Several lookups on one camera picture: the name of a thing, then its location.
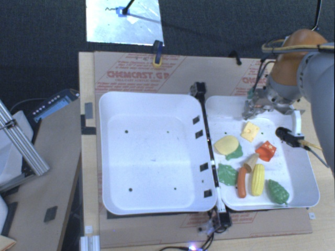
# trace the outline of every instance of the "cardboard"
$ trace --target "cardboard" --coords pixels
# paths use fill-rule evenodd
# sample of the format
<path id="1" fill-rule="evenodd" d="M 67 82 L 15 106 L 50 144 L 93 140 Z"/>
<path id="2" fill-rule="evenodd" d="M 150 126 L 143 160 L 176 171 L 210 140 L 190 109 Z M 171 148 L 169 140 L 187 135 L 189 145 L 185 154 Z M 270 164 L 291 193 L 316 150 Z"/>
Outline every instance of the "cardboard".
<path id="1" fill-rule="evenodd" d="M 95 106 L 105 92 L 187 94 L 194 82 L 205 82 L 206 97 L 246 96 L 253 86 L 259 62 L 235 59 L 164 55 L 162 66 L 152 66 L 152 54 L 96 52 Z M 265 84 L 262 78 L 260 86 Z M 207 213 L 160 214 L 119 217 L 107 213 L 102 203 L 102 171 L 97 130 L 97 168 L 99 198 L 99 235 L 101 248 L 203 241 L 207 235 L 198 228 L 208 222 Z M 236 212 L 232 227 L 216 239 L 264 237 L 311 233 L 306 209 Z"/>

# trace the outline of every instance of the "green vegetable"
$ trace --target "green vegetable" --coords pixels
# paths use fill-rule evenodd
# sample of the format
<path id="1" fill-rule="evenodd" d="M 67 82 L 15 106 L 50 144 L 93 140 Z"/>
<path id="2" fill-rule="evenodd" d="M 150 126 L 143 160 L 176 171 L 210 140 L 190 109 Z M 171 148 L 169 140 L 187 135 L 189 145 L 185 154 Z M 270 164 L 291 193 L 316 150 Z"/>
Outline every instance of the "green vegetable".
<path id="1" fill-rule="evenodd" d="M 219 181 L 227 186 L 235 186 L 237 183 L 238 171 L 230 165 L 219 164 L 218 177 Z"/>
<path id="2" fill-rule="evenodd" d="M 269 179 L 267 186 L 269 188 L 271 198 L 275 203 L 287 204 L 289 193 L 282 185 L 272 179 Z"/>
<path id="3" fill-rule="evenodd" d="M 242 147 L 239 144 L 239 146 L 237 147 L 237 149 L 235 151 L 233 151 L 232 153 L 226 155 L 226 160 L 230 160 L 230 159 L 233 159 L 233 158 L 239 158 L 242 155 L 243 155 Z"/>

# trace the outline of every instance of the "empty white tray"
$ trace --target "empty white tray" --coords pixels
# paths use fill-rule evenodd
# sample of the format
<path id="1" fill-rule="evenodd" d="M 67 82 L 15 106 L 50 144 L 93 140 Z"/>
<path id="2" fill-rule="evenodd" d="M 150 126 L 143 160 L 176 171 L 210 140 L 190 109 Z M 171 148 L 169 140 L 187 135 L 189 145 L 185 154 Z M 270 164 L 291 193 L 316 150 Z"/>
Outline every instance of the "empty white tray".
<path id="1" fill-rule="evenodd" d="M 240 136 L 247 121 L 243 120 L 245 97 L 213 96 L 206 101 L 209 132 L 211 142 L 214 143 L 225 135 L 237 137 L 242 147 L 243 156 L 226 160 L 224 155 L 215 151 L 215 162 L 218 165 L 231 165 L 239 170 L 243 163 L 265 141 L 273 144 L 277 150 L 269 162 L 258 159 L 258 163 L 265 167 L 265 180 L 278 181 L 289 192 L 288 205 L 276 204 L 270 200 L 265 183 L 264 191 L 260 196 L 251 195 L 251 174 L 247 174 L 245 185 L 247 196 L 243 199 L 237 195 L 235 186 L 226 186 L 220 183 L 220 191 L 223 202 L 233 210 L 261 210 L 273 208 L 312 207 L 320 198 L 319 189 L 307 155 L 302 148 L 292 148 L 275 135 L 278 127 L 293 130 L 294 118 L 291 115 L 283 115 L 278 111 L 265 112 L 258 117 L 248 120 L 260 127 L 260 131 L 252 143 Z"/>
<path id="2" fill-rule="evenodd" d="M 196 212 L 217 200 L 200 103 L 110 92 L 99 101 L 103 202 L 114 214 Z"/>

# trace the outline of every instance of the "wooden table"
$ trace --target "wooden table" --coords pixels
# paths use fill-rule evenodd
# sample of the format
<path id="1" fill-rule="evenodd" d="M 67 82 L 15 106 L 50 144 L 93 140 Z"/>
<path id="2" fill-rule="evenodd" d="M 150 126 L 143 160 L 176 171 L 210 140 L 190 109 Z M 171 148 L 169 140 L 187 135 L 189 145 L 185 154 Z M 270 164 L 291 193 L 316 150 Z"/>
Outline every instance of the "wooden table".
<path id="1" fill-rule="evenodd" d="M 94 80 L 94 55 L 93 53 L 80 53 L 80 91 L 81 91 L 81 114 L 85 114 L 85 103 L 93 103 L 95 111 L 95 80 Z M 302 115 L 302 133 L 309 142 L 318 144 L 311 120 L 310 105 L 302 99 L 296 103 L 297 109 L 305 109 Z M 95 115 L 86 119 L 87 127 L 95 127 Z M 98 184 L 96 165 L 96 139 L 94 135 L 82 136 L 83 157 L 83 192 L 84 192 L 84 225 L 85 235 L 99 235 L 98 217 Z M 311 220 L 313 233 L 301 235 L 285 235 L 276 237 L 258 237 L 246 239 L 229 239 L 214 241 L 210 251 L 243 251 L 243 250 L 334 250 L 335 248 L 335 199 L 334 199 L 334 177 L 330 169 L 326 168 L 312 154 L 310 161 L 316 176 L 320 190 L 320 201 L 308 212 L 315 215 Z M 136 247 L 120 247 L 102 249 L 105 251 L 158 251 L 164 245 L 148 245 Z"/>

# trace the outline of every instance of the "cheese slice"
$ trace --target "cheese slice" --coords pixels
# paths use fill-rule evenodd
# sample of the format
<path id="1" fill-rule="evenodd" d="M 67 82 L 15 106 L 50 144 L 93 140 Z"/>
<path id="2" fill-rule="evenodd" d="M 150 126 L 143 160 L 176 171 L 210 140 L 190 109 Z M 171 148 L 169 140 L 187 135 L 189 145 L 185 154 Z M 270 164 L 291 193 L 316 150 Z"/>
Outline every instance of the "cheese slice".
<path id="1" fill-rule="evenodd" d="M 241 133 L 241 137 L 252 142 L 259 130 L 260 128 L 257 125 L 248 122 Z"/>
<path id="2" fill-rule="evenodd" d="M 223 155 L 228 155 L 237 150 L 239 146 L 239 141 L 234 136 L 224 136 L 223 138 L 219 139 L 215 142 L 214 147 L 215 149 Z"/>

